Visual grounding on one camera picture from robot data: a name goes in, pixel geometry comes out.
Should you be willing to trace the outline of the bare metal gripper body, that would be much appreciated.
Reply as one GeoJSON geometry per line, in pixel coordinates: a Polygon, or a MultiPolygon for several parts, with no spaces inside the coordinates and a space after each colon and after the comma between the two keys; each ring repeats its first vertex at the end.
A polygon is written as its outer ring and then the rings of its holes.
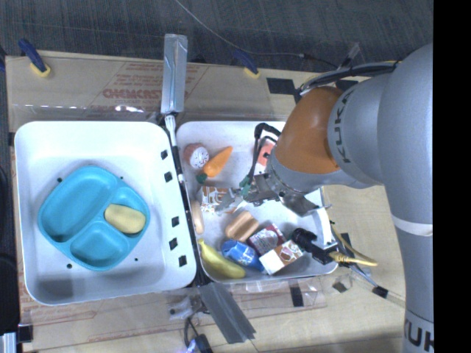
{"type": "Polygon", "coordinates": [[[244,189],[244,200],[255,206],[267,201],[280,202],[298,216],[310,215],[321,207],[309,201],[304,193],[284,185],[274,174],[255,175],[248,188],[244,189]]]}

